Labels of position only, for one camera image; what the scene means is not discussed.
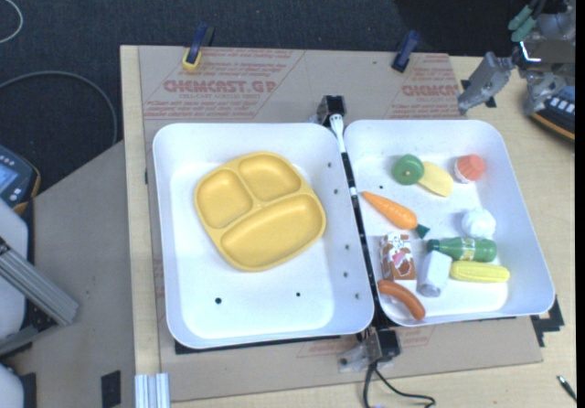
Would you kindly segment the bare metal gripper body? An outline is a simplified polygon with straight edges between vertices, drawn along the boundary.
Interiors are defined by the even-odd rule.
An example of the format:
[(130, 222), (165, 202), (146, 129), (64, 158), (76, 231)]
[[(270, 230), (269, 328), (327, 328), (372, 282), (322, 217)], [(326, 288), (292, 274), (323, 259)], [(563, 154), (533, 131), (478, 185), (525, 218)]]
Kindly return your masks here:
[(518, 29), (518, 67), (522, 70), (575, 74), (575, 12), (532, 16)]

